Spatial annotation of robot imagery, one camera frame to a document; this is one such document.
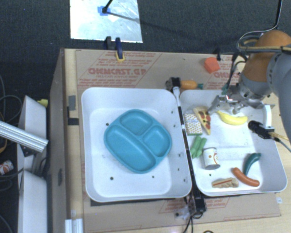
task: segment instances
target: blue plate compartment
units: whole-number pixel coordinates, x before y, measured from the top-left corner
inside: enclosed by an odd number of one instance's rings
[[[110,153],[136,173],[154,169],[171,149],[169,132],[142,110],[129,110],[107,128],[104,143]]]

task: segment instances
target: yellow banana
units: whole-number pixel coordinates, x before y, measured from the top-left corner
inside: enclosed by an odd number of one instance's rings
[[[246,116],[231,116],[222,111],[217,111],[217,113],[219,114],[221,120],[224,123],[227,123],[230,125],[241,125],[241,124],[244,124],[248,120],[248,117]]]

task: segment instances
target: metal cylinder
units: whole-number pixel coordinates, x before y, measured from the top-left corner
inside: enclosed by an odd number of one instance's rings
[[[49,142],[47,139],[28,133],[2,121],[0,121],[0,136],[38,153],[42,153]]]

